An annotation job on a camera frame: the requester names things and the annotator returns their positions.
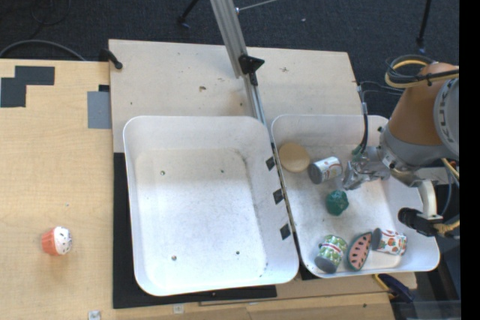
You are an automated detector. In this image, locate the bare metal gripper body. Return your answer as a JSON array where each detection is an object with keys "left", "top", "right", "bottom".
[{"left": 353, "top": 145, "right": 393, "bottom": 181}]

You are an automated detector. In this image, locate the white can with red print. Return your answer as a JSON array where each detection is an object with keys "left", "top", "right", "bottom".
[{"left": 307, "top": 156, "right": 344, "bottom": 185}]

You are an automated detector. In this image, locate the green broccoli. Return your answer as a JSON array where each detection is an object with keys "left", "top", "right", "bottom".
[{"left": 325, "top": 190, "right": 350, "bottom": 217}]

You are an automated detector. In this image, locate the white plastic tray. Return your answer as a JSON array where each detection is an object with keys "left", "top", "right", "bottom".
[
  {"left": 122, "top": 115, "right": 301, "bottom": 298},
  {"left": 270, "top": 113, "right": 441, "bottom": 280}
]

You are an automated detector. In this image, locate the tan round biscuit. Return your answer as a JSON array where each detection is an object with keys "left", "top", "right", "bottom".
[{"left": 277, "top": 142, "right": 311, "bottom": 174}]

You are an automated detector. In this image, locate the white can with strawberry print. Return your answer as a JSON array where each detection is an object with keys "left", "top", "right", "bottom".
[{"left": 370, "top": 227, "right": 408, "bottom": 257}]

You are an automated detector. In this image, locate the watermelon slice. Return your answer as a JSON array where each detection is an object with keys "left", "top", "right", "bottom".
[{"left": 345, "top": 231, "right": 374, "bottom": 272}]

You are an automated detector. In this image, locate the green and white can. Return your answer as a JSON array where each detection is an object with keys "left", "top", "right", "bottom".
[{"left": 313, "top": 234, "right": 349, "bottom": 274}]

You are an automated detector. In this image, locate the pale wood board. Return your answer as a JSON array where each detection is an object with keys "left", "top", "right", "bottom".
[{"left": 108, "top": 39, "right": 419, "bottom": 292}]

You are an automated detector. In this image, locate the orange and white cupcake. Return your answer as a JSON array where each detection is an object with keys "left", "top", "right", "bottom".
[{"left": 40, "top": 226, "right": 74, "bottom": 257}]

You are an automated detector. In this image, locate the black cylinder on white bracket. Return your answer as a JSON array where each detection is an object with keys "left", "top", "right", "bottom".
[{"left": 397, "top": 179, "right": 444, "bottom": 238}]

